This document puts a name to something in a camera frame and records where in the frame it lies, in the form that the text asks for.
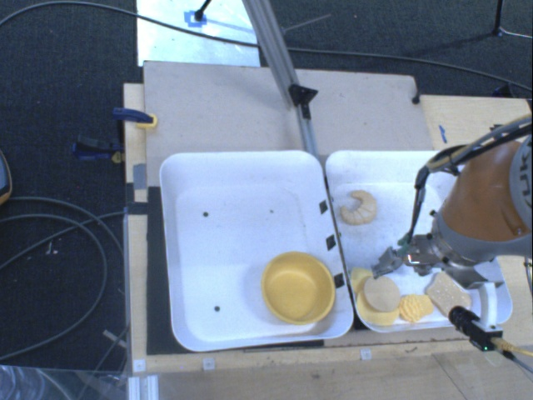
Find yellow ridged crisp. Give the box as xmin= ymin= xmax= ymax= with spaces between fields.
xmin=398 ymin=293 xmax=435 ymax=324

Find tan round biscuit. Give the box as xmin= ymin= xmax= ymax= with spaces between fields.
xmin=363 ymin=275 xmax=401 ymax=313

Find beige toy croissant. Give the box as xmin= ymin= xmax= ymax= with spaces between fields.
xmin=339 ymin=189 xmax=378 ymax=227

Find yellow round flat disc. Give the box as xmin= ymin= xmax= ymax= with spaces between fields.
xmin=355 ymin=291 xmax=401 ymax=328

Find yellow flat slice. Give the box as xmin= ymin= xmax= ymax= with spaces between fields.
xmin=350 ymin=267 xmax=375 ymax=296

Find pale wood board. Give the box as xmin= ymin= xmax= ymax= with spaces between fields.
xmin=122 ymin=82 xmax=533 ymax=375

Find white plastic tray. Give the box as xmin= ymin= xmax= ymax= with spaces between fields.
xmin=324 ymin=150 xmax=514 ymax=334
xmin=159 ymin=150 xmax=355 ymax=353

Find tan toy bread slice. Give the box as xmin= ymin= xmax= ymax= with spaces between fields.
xmin=425 ymin=272 xmax=473 ymax=318

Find yellow bowl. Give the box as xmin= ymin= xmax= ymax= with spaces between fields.
xmin=261 ymin=251 xmax=336 ymax=326

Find black cylinder on white bracket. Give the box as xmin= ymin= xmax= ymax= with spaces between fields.
xmin=448 ymin=281 xmax=506 ymax=352

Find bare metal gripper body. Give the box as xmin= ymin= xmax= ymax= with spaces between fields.
xmin=400 ymin=232 xmax=451 ymax=275

